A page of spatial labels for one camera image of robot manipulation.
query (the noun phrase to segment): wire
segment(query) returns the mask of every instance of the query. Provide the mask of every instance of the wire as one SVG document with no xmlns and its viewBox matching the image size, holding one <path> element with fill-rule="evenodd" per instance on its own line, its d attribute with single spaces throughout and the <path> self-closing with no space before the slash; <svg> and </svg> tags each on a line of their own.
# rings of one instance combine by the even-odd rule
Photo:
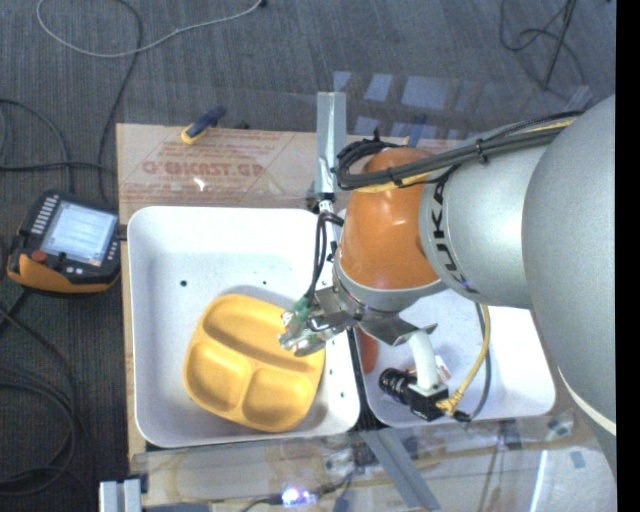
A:
<svg viewBox="0 0 640 512">
<path fill-rule="evenodd" d="M 319 488 L 318 490 L 311 492 L 310 494 L 315 494 L 317 499 L 320 500 L 323 496 L 336 492 L 338 489 L 344 487 L 344 491 L 342 493 L 342 496 L 344 496 L 344 493 L 349 489 L 349 486 L 351 485 L 352 479 L 353 479 L 353 472 L 346 475 L 340 483 L 325 485 Z M 260 504 L 282 505 L 283 504 L 282 494 L 273 494 L 271 496 L 267 496 L 266 498 L 259 498 L 255 501 L 252 501 L 251 503 L 249 503 L 249 505 L 243 508 L 241 512 L 248 512 L 253 507 L 256 507 Z"/>
<path fill-rule="evenodd" d="M 14 307 L 26 294 L 27 291 L 23 289 L 15 301 Z M 91 491 L 91 486 L 69 470 L 71 462 L 77 453 L 78 437 L 81 433 L 85 435 L 89 447 L 92 446 L 91 435 L 85 428 L 82 418 L 78 415 L 75 406 L 77 392 L 73 380 L 71 363 L 55 344 L 11 316 L 10 313 L 14 307 L 6 310 L 0 306 L 0 316 L 4 321 L 7 321 L 28 337 L 36 340 L 58 359 L 64 369 L 64 375 L 69 386 L 69 393 L 67 394 L 61 391 L 53 384 L 47 382 L 46 379 L 43 379 L 41 375 L 30 370 L 10 368 L 4 365 L 0 365 L 0 388 L 22 390 L 46 399 L 64 416 L 67 423 L 67 431 L 62 443 L 50 457 L 48 463 L 20 470 L 14 474 L 3 477 L 0 480 L 0 496 L 24 497 L 40 493 L 51 487 L 51 485 L 57 482 L 62 476 L 66 476 L 81 485 L 87 493 L 90 506 L 93 507 L 96 498 Z"/>
<path fill-rule="evenodd" d="M 347 475 L 346 479 L 347 479 L 347 483 L 344 486 L 344 489 L 342 489 L 342 492 L 340 493 L 340 496 L 338 496 L 338 499 L 336 500 L 336 503 L 339 500 L 344 500 L 344 497 L 346 496 L 347 492 L 349 491 L 349 487 L 351 487 L 351 482 L 353 481 L 353 472 L 349 473 Z"/>
<path fill-rule="evenodd" d="M 529 36 L 531 35 L 531 37 L 526 40 L 525 42 L 521 42 L 517 45 L 515 44 L 509 44 L 506 41 L 506 37 L 505 37 L 505 31 L 504 31 L 504 27 L 505 27 L 505 5 L 506 5 L 506 0 L 502 0 L 502 3 L 500 4 L 500 21 L 499 21 L 499 36 L 500 36 L 500 44 L 502 44 L 502 46 L 504 48 L 506 48 L 509 51 L 512 51 L 514 53 L 519 53 L 523 50 L 525 50 L 526 48 L 528 48 L 529 46 L 531 46 L 531 44 L 533 44 L 540 36 L 545 36 L 548 37 L 550 39 L 555 40 L 560 46 L 560 48 L 564 48 L 567 53 L 571 56 L 571 58 L 573 59 L 575 65 L 576 65 L 576 69 L 578 71 L 578 74 L 580 76 L 580 81 L 582 84 L 585 83 L 585 77 L 584 77 L 584 72 L 582 70 L 582 66 L 580 64 L 580 60 L 578 59 L 578 57 L 576 56 L 575 52 L 573 51 L 573 49 L 567 45 L 564 40 L 561 38 L 561 36 L 558 36 L 556 34 L 553 34 L 552 32 L 548 31 L 548 28 L 553 24 L 553 22 L 558 19 L 558 17 L 564 13 L 564 16 L 569 16 L 570 13 L 568 12 L 568 5 L 569 2 L 566 2 L 565 5 L 563 5 L 558 12 L 556 12 L 551 19 L 541 28 L 527 28 L 524 29 L 520 32 L 518 32 L 518 34 L 516 34 L 516 41 L 521 41 L 521 39 L 524 36 Z M 520 66 L 522 67 L 522 69 L 524 70 L 524 72 L 529 76 L 529 78 L 531 80 L 533 80 L 534 82 L 536 82 L 539 86 L 545 88 L 545 90 L 549 90 L 550 92 L 556 94 L 557 96 L 563 98 L 566 100 L 566 98 L 564 98 L 561 94 L 557 93 L 556 91 L 551 90 L 548 87 L 548 84 L 543 84 L 538 78 L 536 78 L 534 76 L 534 74 L 526 67 L 524 66 L 521 62 L 520 62 Z"/>
<path fill-rule="evenodd" d="M 136 37 L 136 48 L 140 48 L 142 46 L 142 41 L 144 39 L 144 23 L 142 22 L 142 16 L 140 16 L 140 13 L 131 5 L 129 5 L 128 3 L 126 3 L 124 0 L 116 0 L 120 5 L 122 5 L 123 7 L 125 7 L 135 18 L 136 20 L 136 30 L 137 30 L 137 37 Z M 136 66 L 136 63 L 138 61 L 138 53 L 134 54 L 133 58 L 131 59 L 131 62 L 129 63 L 129 67 L 127 68 L 127 72 L 124 76 L 124 79 L 122 80 L 122 83 L 120 84 L 120 89 L 118 90 L 118 94 L 116 95 L 116 99 L 113 102 L 113 106 L 111 107 L 111 110 L 109 111 L 109 117 L 107 117 L 107 121 L 104 124 L 104 128 L 102 129 L 102 134 L 100 136 L 100 143 L 98 144 L 98 156 L 96 157 L 96 162 L 98 162 L 98 164 L 102 163 L 102 156 L 103 156 L 103 151 L 106 145 L 106 141 L 107 141 L 107 133 L 109 132 L 109 127 L 111 126 L 113 119 L 115 118 L 115 114 L 116 114 L 116 110 L 118 109 L 118 105 L 120 104 L 120 101 L 122 101 L 122 97 L 124 96 L 124 91 L 127 88 L 127 84 L 129 83 L 129 79 L 131 78 L 131 75 L 133 74 L 133 70 Z M 111 205 L 111 202 L 109 201 L 109 199 L 107 198 L 107 194 L 104 190 L 104 183 L 102 181 L 102 174 L 98 175 L 98 190 L 100 192 L 100 196 L 102 197 L 103 201 L 109 205 Z"/>
<path fill-rule="evenodd" d="M 264 4 L 264 0 L 258 0 L 256 3 L 254 3 L 251 7 L 249 7 L 248 9 L 239 12 L 237 14 L 233 14 L 231 16 L 227 16 L 225 18 L 219 18 L 219 19 L 215 19 L 215 20 L 210 20 L 210 21 L 205 21 L 203 23 L 197 23 L 195 25 L 189 25 L 187 27 L 184 28 L 180 28 L 180 29 L 176 29 L 173 32 L 171 32 L 170 34 L 167 34 L 164 37 L 161 37 L 160 39 L 142 46 L 142 47 L 136 47 L 136 49 L 134 50 L 129 50 L 129 51 L 125 51 L 125 52 L 120 52 L 120 53 L 95 53 L 95 52 L 90 52 L 88 50 L 84 50 L 83 48 L 79 48 L 77 46 L 74 46 L 73 44 L 69 43 L 68 41 L 65 41 L 64 39 L 62 39 L 60 36 L 58 36 L 57 34 L 55 34 L 51 29 L 49 29 L 47 27 L 47 25 L 45 24 L 44 20 L 42 19 L 42 13 L 41 8 L 42 8 L 42 4 L 44 4 L 45 0 L 40 0 L 38 2 L 38 6 L 36 7 L 36 16 L 38 18 L 38 23 L 40 24 L 40 26 L 42 27 L 42 29 L 49 34 L 53 39 L 55 39 L 56 41 L 58 41 L 60 44 L 63 44 L 64 46 L 82 53 L 84 55 L 90 55 L 91 57 L 99 57 L 99 58 L 103 58 L 103 59 L 118 59 L 118 58 L 122 58 L 122 57 L 127 57 L 129 55 L 137 55 L 140 54 L 142 52 L 146 52 L 148 50 L 151 50 L 152 48 L 155 48 L 156 46 L 159 46 L 160 44 L 168 41 L 169 39 L 183 34 L 185 32 L 191 31 L 191 30 L 195 30 L 198 28 L 203 28 L 203 27 L 208 27 L 211 25 L 215 25 L 218 23 L 224 23 L 227 21 L 232 21 L 232 20 L 236 20 L 242 16 L 245 16 L 253 11 L 255 11 L 258 7 L 260 7 L 261 5 Z"/>
<path fill-rule="evenodd" d="M 308 306 L 311 306 L 311 303 L 313 302 L 313 296 L 315 295 L 318 280 L 320 279 L 320 274 L 322 274 L 324 262 L 327 257 L 327 222 L 331 222 L 337 226 L 342 226 L 344 224 L 344 220 L 334 213 L 321 212 L 318 215 L 318 223 L 316 225 L 316 243 L 313 256 L 313 277 L 311 278 L 309 288 L 304 294 L 304 297 L 307 299 Z"/>
<path fill-rule="evenodd" d="M 573 122 L 572 118 L 581 113 L 561 112 L 518 123 L 485 139 L 477 139 L 475 143 L 466 144 L 398 167 L 365 174 L 350 174 L 349 167 L 356 160 L 362 158 L 363 154 L 367 153 L 361 148 L 355 148 L 352 152 L 345 153 L 345 150 L 349 148 L 347 146 L 339 155 L 338 166 L 333 168 L 332 171 L 336 174 L 338 186 L 342 190 L 358 189 L 360 192 L 380 192 L 393 187 L 402 187 L 405 186 L 405 180 L 408 178 L 421 179 L 436 172 L 444 172 L 447 175 L 452 172 L 452 168 L 473 160 L 480 160 L 485 163 L 488 157 L 493 155 L 549 144 L 566 126 Z M 549 125 L 549 123 L 563 118 L 566 122 Z M 362 144 L 373 144 L 373 142 L 365 139 Z M 434 181 L 424 181 L 422 183 L 438 182 L 443 177 L 439 176 Z"/>
<path fill-rule="evenodd" d="M 482 486 L 482 494 L 480 495 L 480 499 L 478 500 L 478 508 L 476 512 L 486 512 L 487 509 L 485 505 L 487 503 L 487 498 L 489 497 L 489 484 L 491 479 L 493 478 L 493 474 L 495 471 L 496 459 L 498 458 L 498 444 L 496 444 L 491 453 L 491 459 L 489 460 L 489 467 L 487 468 L 487 472 L 484 477 L 484 484 Z M 504 452 L 502 452 L 502 460 L 504 461 Z"/>
<path fill-rule="evenodd" d="M 26 103 L 22 103 L 22 102 L 17 101 L 17 100 L 10 100 L 10 99 L 7 99 L 7 98 L 0 98 L 0 105 L 2 105 L 2 104 L 13 105 L 14 107 L 18 107 L 18 108 L 21 108 L 23 110 L 26 110 L 27 112 L 33 114 L 38 119 L 40 119 L 47 126 L 47 128 L 49 128 L 49 131 L 55 136 L 55 138 L 56 138 L 56 140 L 58 142 L 58 147 L 60 149 L 60 152 L 62 153 L 63 162 L 58 163 L 57 167 L 66 167 L 66 171 L 67 171 L 67 190 L 72 194 L 75 193 L 75 183 L 74 183 L 73 173 L 71 172 L 71 166 L 68 163 L 69 160 L 70 160 L 69 151 L 67 150 L 67 146 L 66 146 L 66 144 L 64 142 L 64 137 L 62 136 L 62 132 L 60 131 L 60 129 L 47 116 L 45 116 L 41 112 L 38 112 L 36 109 L 30 107 Z M 2 127 L 3 127 L 3 130 L 2 130 L 2 144 L 0 144 L 0 149 L 2 149 L 4 147 L 4 144 L 5 144 L 5 141 L 6 141 L 6 138 L 7 138 L 7 132 L 8 132 L 7 118 L 4 115 L 2 115 Z M 15 171 L 15 170 L 23 170 L 23 169 L 17 169 L 17 168 L 13 168 L 11 166 L 0 166 L 0 170 L 3 170 L 3 171 Z"/>
<path fill-rule="evenodd" d="M 27 172 L 27 171 L 45 171 L 52 167 L 89 167 L 98 171 L 108 172 L 116 175 L 116 171 L 105 165 L 94 164 L 93 162 L 47 162 L 42 164 L 30 164 L 30 165 L 0 165 L 0 171 L 6 172 Z"/>
<path fill-rule="evenodd" d="M 474 303 L 476 307 L 476 312 L 478 314 L 478 321 L 480 322 L 480 332 L 482 332 L 482 339 L 485 337 L 487 326 L 484 321 L 484 316 L 482 314 L 482 308 L 480 304 L 477 302 Z M 482 387 L 482 395 L 480 395 L 480 400 L 478 400 L 478 404 L 476 408 L 469 414 L 469 421 L 475 419 L 482 409 L 484 405 L 487 403 L 487 399 L 489 398 L 489 391 L 491 389 L 491 352 L 487 350 L 487 355 L 484 359 L 485 370 L 484 370 L 484 386 Z"/>
<path fill-rule="evenodd" d="M 458 409 L 458 403 L 464 396 L 465 391 L 475 378 L 478 370 L 480 369 L 480 365 L 485 360 L 487 352 L 489 350 L 489 341 L 491 339 L 491 318 L 489 316 L 489 308 L 485 304 L 481 304 L 480 308 L 482 310 L 482 315 L 484 318 L 484 335 L 482 340 L 482 347 L 480 348 L 480 353 L 476 359 L 476 362 L 471 367 L 468 375 L 464 378 L 458 389 L 456 389 L 449 398 L 444 398 L 442 400 L 438 400 L 436 402 L 436 406 L 439 409 L 446 411 L 449 415 L 453 416 Z"/>
</svg>

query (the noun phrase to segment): gray carpet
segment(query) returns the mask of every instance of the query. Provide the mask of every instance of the gray carpet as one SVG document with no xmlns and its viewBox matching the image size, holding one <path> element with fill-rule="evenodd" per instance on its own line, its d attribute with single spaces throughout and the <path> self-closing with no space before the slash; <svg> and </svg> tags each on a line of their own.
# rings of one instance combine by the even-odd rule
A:
<svg viewBox="0 0 640 512">
<path fill-rule="evenodd" d="M 144 41 L 176 28 L 229 16 L 242 0 L 130 0 L 141 13 Z M 583 108 L 615 93 L 616 3 L 577 2 L 549 86 L 543 90 L 555 39 L 548 33 L 521 51 L 500 43 L 525 43 L 560 11 L 562 0 L 447 2 L 425 0 L 278 0 L 241 19 L 172 38 L 141 53 L 117 122 L 186 125 L 222 103 L 221 125 L 254 129 L 315 130 L 318 91 L 348 94 L 348 130 L 460 139 L 523 119 Z M 0 99 L 18 101 L 49 118 L 63 134 L 72 160 L 96 162 L 105 123 L 132 58 L 101 59 L 76 53 L 38 25 L 35 0 L 0 6 Z M 134 48 L 135 18 L 119 2 L 49 0 L 42 7 L 50 28 L 93 52 Z M 556 18 L 548 32 L 559 33 Z M 24 108 L 0 103 L 0 166 L 59 161 L 56 139 Z M 426 116 L 424 126 L 417 116 Z M 101 163 L 114 169 L 110 124 Z M 76 192 L 101 200 L 98 173 L 77 168 Z M 104 174 L 108 199 L 116 199 Z M 27 206 L 48 188 L 66 189 L 66 173 L 0 174 L 0 241 L 6 255 Z M 0 306 L 21 289 L 0 280 Z M 128 474 L 119 283 L 81 300 L 28 294 L 14 317 L 68 357 L 83 430 L 68 471 L 49 488 L 24 497 L 0 493 L 0 510 L 90 510 L 84 482 L 95 493 L 101 480 Z M 2 322 L 0 365 L 33 371 L 69 391 L 60 358 L 41 341 Z M 0 480 L 51 462 L 65 441 L 64 416 L 43 397 L 0 390 Z M 51 471 L 34 474 L 47 481 Z"/>
</svg>

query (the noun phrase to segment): black connector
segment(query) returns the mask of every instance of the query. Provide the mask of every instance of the black connector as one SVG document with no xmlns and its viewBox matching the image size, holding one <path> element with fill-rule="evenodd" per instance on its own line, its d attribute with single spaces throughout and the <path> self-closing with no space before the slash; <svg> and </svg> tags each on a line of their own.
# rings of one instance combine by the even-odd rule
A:
<svg viewBox="0 0 640 512">
<path fill-rule="evenodd" d="M 62 269 L 64 268 L 64 264 L 66 261 L 67 261 L 67 253 L 66 252 L 58 253 L 58 257 L 56 258 L 56 261 L 53 264 L 53 269 L 58 272 L 61 272 Z"/>
<path fill-rule="evenodd" d="M 267 498 L 265 503 L 268 503 L 269 505 L 282 505 L 284 501 L 282 500 L 282 495 L 274 494 L 273 496 Z"/>
<path fill-rule="evenodd" d="M 460 423 L 469 423 L 471 421 L 471 416 L 466 412 L 456 410 L 453 413 L 453 419 Z"/>
<path fill-rule="evenodd" d="M 433 390 L 418 390 L 417 382 L 418 379 L 407 371 L 387 368 L 380 374 L 378 385 L 386 395 L 408 405 L 413 414 L 424 420 L 433 421 L 444 416 L 444 411 L 436 404 L 449 398 L 449 389 L 440 384 Z"/>
</svg>

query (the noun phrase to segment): yellow cable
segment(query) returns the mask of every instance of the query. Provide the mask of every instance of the yellow cable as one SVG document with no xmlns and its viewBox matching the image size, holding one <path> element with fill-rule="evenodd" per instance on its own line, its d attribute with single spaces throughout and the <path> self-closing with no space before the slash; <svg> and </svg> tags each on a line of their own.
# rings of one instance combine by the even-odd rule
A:
<svg viewBox="0 0 640 512">
<path fill-rule="evenodd" d="M 445 168 L 436 169 L 434 171 L 424 172 L 424 173 L 418 174 L 416 176 L 410 176 L 408 178 L 404 178 L 402 180 L 402 186 L 404 187 L 404 186 L 411 185 L 411 184 L 415 183 L 416 181 L 420 181 L 420 180 L 426 178 L 427 176 L 430 176 L 434 172 L 442 172 L 444 170 L 445 170 Z M 365 192 L 367 194 L 377 194 L 378 192 L 385 192 L 387 190 L 393 190 L 394 188 L 398 188 L 398 186 L 393 181 L 389 181 L 387 183 L 380 183 L 378 185 L 367 185 L 366 187 L 356 188 L 355 190 L 353 190 L 353 192 Z"/>
<path fill-rule="evenodd" d="M 436 402 L 436 407 L 446 411 L 450 416 L 452 416 L 453 413 L 458 409 L 458 403 L 469 387 L 469 384 L 471 384 L 476 374 L 478 373 L 480 365 L 482 365 L 482 362 L 487 355 L 487 350 L 489 349 L 489 340 L 491 338 L 491 318 L 489 316 L 489 308 L 485 304 L 480 304 L 480 309 L 482 310 L 482 317 L 484 319 L 484 338 L 482 340 L 480 354 L 478 354 L 478 358 L 476 359 L 475 364 L 471 368 L 471 371 L 469 372 L 467 377 L 462 381 L 462 384 L 460 384 L 458 389 L 456 389 L 449 398 L 445 398 Z"/>
<path fill-rule="evenodd" d="M 539 132 L 539 131 L 542 131 L 542 130 L 551 130 L 552 128 L 563 128 L 563 127 L 569 126 L 570 124 L 573 124 L 574 121 L 575 121 L 574 118 L 564 119 L 562 121 L 556 121 L 555 123 L 545 124 L 543 126 L 538 126 L 536 128 L 531 128 L 530 130 L 525 130 L 525 133 L 527 133 L 527 132 Z"/>
</svg>

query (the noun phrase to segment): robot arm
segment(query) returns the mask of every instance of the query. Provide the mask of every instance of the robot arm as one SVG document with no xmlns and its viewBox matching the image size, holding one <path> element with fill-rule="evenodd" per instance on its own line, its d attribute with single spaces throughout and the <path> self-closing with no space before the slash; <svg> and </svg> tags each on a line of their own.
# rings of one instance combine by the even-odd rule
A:
<svg viewBox="0 0 640 512">
<path fill-rule="evenodd" d="M 529 309 L 615 447 L 615 97 L 441 155 L 374 142 L 365 172 L 349 165 L 366 145 L 342 154 L 337 180 L 354 192 L 333 283 L 292 309 L 282 346 L 311 353 L 355 325 L 401 343 L 416 328 L 399 312 L 445 288 Z"/>
</svg>

